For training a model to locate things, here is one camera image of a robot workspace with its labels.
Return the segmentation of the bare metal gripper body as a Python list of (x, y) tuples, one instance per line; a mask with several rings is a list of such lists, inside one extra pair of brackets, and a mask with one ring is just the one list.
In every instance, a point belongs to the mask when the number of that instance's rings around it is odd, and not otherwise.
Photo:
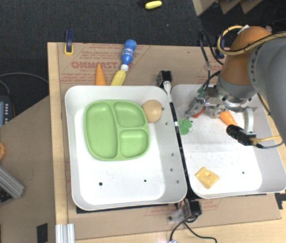
[(236, 98), (221, 87), (201, 87), (197, 90), (197, 105), (205, 108), (228, 109), (239, 112), (247, 99)]

